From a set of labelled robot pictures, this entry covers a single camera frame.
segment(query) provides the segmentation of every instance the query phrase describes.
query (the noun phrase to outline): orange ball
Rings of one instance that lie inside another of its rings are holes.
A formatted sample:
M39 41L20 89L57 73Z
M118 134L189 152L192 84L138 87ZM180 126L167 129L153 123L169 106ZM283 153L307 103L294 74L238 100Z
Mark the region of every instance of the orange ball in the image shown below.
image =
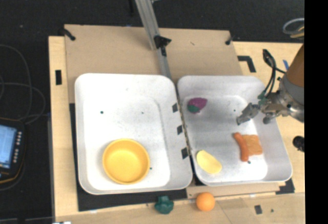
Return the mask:
M202 211L211 211L215 206L215 198L209 192L200 193L196 198L196 205Z

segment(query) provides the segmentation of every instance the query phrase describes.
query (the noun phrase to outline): bowl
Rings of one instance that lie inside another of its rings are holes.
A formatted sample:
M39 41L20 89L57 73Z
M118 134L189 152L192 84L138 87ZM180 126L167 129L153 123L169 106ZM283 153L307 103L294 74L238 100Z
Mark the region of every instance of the bowl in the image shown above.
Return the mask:
M150 159L147 150L139 142L118 139L105 148L102 165L111 180L130 185L142 181L147 176Z

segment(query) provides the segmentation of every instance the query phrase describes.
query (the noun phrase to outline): device screen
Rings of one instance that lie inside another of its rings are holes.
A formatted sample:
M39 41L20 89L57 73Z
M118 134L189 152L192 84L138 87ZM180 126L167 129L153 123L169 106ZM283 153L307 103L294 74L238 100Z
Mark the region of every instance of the device screen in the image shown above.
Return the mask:
M0 125L0 164L10 168L17 129Z

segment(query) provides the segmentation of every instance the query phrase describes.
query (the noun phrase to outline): black clamp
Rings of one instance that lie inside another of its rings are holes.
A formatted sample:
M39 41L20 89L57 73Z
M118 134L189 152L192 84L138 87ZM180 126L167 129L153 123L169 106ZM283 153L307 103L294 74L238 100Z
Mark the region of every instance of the black clamp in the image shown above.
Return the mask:
M155 41L156 48L157 49L160 48L160 50L162 52L162 56L166 56L167 54L166 54L165 46L167 46L172 40L162 37L160 35L157 35L154 37L154 41Z

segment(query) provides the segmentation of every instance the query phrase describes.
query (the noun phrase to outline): black floor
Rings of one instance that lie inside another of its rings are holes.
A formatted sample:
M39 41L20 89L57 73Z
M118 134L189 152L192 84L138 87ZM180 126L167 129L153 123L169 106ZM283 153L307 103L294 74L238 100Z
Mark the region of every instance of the black floor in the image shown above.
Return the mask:
M234 40L297 42L282 32L289 20L304 17L305 0L164 0L154 3L160 27L229 30ZM49 35L64 24L141 26L130 15L128 0L0 0L0 44L15 47L25 57L31 80L46 99L50 113ZM0 76L4 82L27 83L19 55L0 47ZM25 87L5 86L0 117L19 118L26 112ZM42 109L33 94L32 114ZM0 191L0 220L46 217L52 214L47 117L27 126L29 145L24 174L11 189Z

